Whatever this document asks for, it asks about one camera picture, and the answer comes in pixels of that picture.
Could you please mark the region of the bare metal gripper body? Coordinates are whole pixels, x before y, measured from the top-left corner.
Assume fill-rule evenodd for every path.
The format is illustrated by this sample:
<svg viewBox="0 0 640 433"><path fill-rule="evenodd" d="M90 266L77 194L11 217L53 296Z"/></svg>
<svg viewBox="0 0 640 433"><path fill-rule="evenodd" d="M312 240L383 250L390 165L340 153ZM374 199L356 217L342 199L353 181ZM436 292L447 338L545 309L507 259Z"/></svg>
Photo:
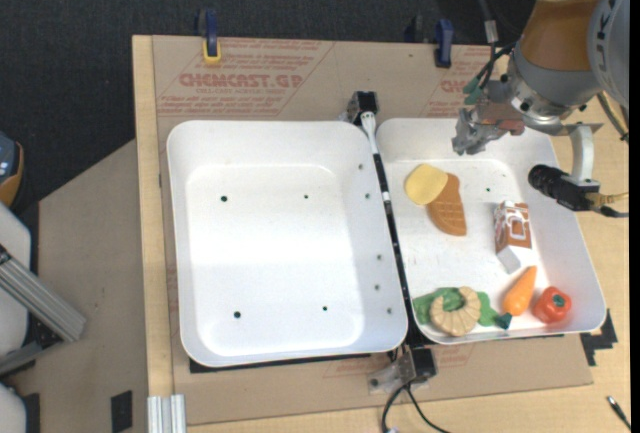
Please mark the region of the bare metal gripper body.
<svg viewBox="0 0 640 433"><path fill-rule="evenodd" d="M490 81L478 100L478 119L485 125L519 135L525 128L547 135L566 135L563 120L570 109L547 100L524 81Z"/></svg>

